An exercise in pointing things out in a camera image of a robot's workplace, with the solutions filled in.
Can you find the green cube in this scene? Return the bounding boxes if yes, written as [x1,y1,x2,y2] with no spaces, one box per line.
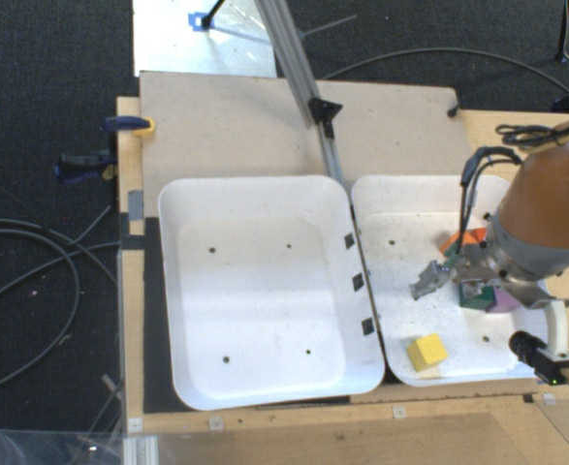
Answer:
[458,283,496,313]

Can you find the thin black rod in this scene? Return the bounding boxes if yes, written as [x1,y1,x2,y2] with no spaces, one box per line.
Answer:
[349,201,388,357]

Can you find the pale flat board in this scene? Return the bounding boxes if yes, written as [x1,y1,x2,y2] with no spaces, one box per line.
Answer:
[139,70,475,218]

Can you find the purple cube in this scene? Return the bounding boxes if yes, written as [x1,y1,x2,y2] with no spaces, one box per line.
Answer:
[486,288,525,315]

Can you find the orange cube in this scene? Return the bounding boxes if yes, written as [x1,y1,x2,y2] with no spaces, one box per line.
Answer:
[438,228,489,257]

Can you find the white plastic tray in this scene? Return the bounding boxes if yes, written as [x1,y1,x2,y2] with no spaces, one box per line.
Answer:
[157,174,387,412]
[350,173,553,388]

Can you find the black cylinder on white bracket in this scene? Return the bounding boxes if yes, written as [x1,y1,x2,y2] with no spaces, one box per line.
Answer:
[508,296,569,387]

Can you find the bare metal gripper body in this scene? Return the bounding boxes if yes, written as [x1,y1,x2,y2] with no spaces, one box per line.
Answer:
[449,239,514,294]

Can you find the yellow cube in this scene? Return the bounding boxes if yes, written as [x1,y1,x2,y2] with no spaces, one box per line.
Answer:
[405,333,450,373]

